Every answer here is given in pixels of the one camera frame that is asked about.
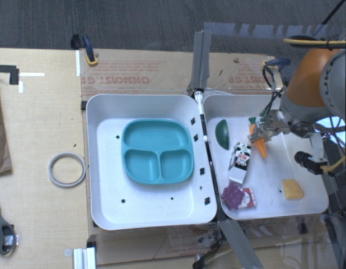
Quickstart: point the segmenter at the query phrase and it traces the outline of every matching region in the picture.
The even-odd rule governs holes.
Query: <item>black scissors handle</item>
[[[12,244],[9,245],[9,247],[5,245],[5,235],[6,236],[12,235],[13,237]],[[15,234],[14,228],[11,224],[5,221],[0,211],[0,254],[1,255],[8,254],[9,252],[15,249],[15,246],[16,246],[16,234]]]

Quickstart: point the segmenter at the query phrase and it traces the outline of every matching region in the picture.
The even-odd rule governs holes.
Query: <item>black bracket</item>
[[[19,69],[16,66],[0,65],[0,73],[9,73],[10,85],[18,85]]]

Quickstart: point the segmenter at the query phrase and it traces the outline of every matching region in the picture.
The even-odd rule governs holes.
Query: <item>carrot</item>
[[[253,123],[251,126],[250,126],[250,134],[252,135],[253,134],[253,129],[255,127],[255,123]],[[256,140],[254,141],[254,144],[256,146],[256,148],[259,150],[261,156],[263,158],[266,158],[266,149],[265,149],[265,141],[263,138],[259,139],[259,140]]]

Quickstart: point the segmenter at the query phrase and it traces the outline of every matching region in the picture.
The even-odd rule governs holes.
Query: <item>teal plate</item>
[[[122,157],[127,175],[143,184],[172,184],[193,172],[193,145],[180,123],[138,119],[123,129]]]

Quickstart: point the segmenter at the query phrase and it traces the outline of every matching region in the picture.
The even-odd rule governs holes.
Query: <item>table surface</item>
[[[20,73],[44,73],[21,76],[23,93],[9,84],[9,74],[0,73],[1,107],[13,167],[0,174],[0,206],[19,236],[13,254],[0,256],[0,268],[72,268],[70,252],[85,248],[88,239],[86,183],[57,187],[49,179],[48,165],[60,152],[85,156],[75,51],[0,48],[0,64],[16,65]],[[55,164],[54,172],[64,182],[81,173],[80,165],[66,158]],[[310,246],[298,242],[285,245],[283,255],[280,247],[261,248],[256,253],[265,266],[279,267],[290,264],[286,255],[301,259],[301,252]],[[319,268],[338,268],[328,238],[314,246],[318,250],[300,260],[301,267],[318,262]],[[234,268],[240,268],[232,260]],[[191,268],[193,262],[194,257],[181,257],[100,268]]]

